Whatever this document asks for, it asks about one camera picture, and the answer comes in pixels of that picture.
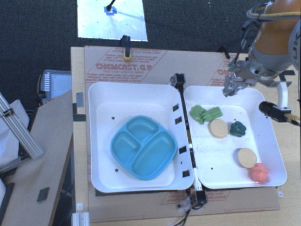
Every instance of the wooden table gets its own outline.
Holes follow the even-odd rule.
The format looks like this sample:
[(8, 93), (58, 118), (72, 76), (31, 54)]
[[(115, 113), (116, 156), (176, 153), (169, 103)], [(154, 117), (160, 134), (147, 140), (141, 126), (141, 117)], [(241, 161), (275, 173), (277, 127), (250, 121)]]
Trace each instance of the wooden table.
[[(212, 53), (212, 63), (214, 63), (214, 53)], [(76, 103), (78, 91), (85, 91), (85, 67), (84, 48), (71, 49), (71, 70), (73, 83), (73, 103)], [(299, 104), (297, 103), (298, 76), (289, 76), (288, 80), (293, 81), (289, 87), (289, 107), (293, 114), (300, 116)], [(265, 97), (266, 101), (277, 103), (277, 90), (267, 88), (261, 84), (255, 87)], [(77, 108), (78, 114), (85, 114), (85, 105)], [(272, 121), (277, 137), (279, 148), (287, 171), (286, 183), (279, 187), (280, 210), (232, 213), (219, 215), (190, 216), (186, 222), (187, 226), (196, 225), (299, 225), (301, 222), (301, 170), (300, 170), (300, 127), (288, 123), (278, 123)], [(88, 208), (88, 186), (87, 186), (87, 143), (86, 124), (74, 122), (74, 153), (75, 153), (75, 180), (76, 180), (76, 203), (82, 203), (83, 208), (77, 212), (87, 212)], [(92, 226), (171, 226), (181, 218), (157, 218), (143, 220), (128, 220), (115, 222), (91, 223)]]

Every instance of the dark floor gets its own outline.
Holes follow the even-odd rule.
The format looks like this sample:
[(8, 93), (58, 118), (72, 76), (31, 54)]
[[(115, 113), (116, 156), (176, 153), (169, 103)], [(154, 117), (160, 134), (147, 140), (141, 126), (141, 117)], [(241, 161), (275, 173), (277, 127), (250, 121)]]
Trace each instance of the dark floor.
[[(268, 1), (143, 0), (148, 42), (132, 46), (216, 51), (225, 45), (237, 52), (246, 11)], [(70, 47), (84, 45), (118, 46), (119, 41), (78, 38), (77, 0), (0, 0), (0, 92), (10, 103), (20, 99), (25, 109), (35, 109), (41, 73), (70, 70)], [(61, 220), (68, 200), (62, 196)]]

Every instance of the white tray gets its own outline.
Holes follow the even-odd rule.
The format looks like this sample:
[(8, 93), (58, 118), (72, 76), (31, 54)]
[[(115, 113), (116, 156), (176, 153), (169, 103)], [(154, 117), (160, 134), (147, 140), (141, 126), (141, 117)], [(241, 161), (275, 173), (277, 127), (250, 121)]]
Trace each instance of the white tray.
[[(190, 86), (184, 97), (198, 178), (204, 186), (211, 189), (280, 186), (286, 181), (286, 170), (270, 118), (258, 109), (264, 101), (259, 91), (246, 88), (233, 97), (225, 97), (222, 87)], [(223, 113), (219, 119), (228, 125), (235, 120), (242, 122), (247, 128), (246, 135), (228, 134), (223, 139), (214, 138), (208, 130), (208, 122), (200, 125), (189, 115), (195, 105), (205, 109), (219, 106)], [(265, 164), (269, 170), (267, 181), (254, 182), (250, 170), (239, 165), (237, 153), (242, 147), (252, 149), (257, 162)]]
[[(181, 97), (170, 85), (98, 82), (88, 92), (91, 179), (102, 192), (183, 190), (193, 182), (192, 164)], [(158, 122), (176, 139), (177, 153), (167, 168), (152, 180), (136, 178), (113, 157), (110, 143), (116, 132), (132, 117), (144, 115)], [(182, 122), (175, 124), (181, 117)]]

